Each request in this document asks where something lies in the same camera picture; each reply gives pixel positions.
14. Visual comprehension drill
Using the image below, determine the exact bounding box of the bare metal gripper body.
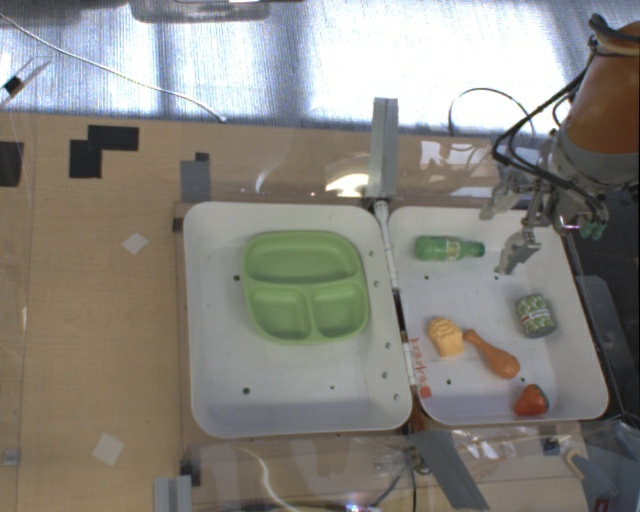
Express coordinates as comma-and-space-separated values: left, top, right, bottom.
520, 183, 609, 233

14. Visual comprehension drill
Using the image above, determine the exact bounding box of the white plastic tray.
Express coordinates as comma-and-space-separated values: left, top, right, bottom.
182, 200, 415, 440
387, 205, 611, 428

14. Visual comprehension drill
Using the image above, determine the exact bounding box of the green and white can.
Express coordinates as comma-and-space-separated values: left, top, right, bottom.
514, 293, 559, 340

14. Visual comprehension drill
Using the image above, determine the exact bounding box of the green plastic bottle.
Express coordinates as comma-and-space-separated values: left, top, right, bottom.
413, 235, 487, 263

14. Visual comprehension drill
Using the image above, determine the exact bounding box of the orange toy chicken drumstick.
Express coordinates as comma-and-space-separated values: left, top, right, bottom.
462, 328, 522, 380

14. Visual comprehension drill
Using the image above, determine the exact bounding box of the yellow toy corn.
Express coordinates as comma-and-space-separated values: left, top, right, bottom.
427, 316, 467, 360

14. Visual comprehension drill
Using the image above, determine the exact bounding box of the thin black and white rod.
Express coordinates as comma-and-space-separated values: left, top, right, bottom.
373, 199, 420, 392

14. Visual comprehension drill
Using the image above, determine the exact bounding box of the red toy strawberry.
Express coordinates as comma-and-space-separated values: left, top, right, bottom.
513, 383, 550, 418

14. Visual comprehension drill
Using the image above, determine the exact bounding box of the green divided plate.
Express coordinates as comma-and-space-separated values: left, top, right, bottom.
242, 229, 372, 347

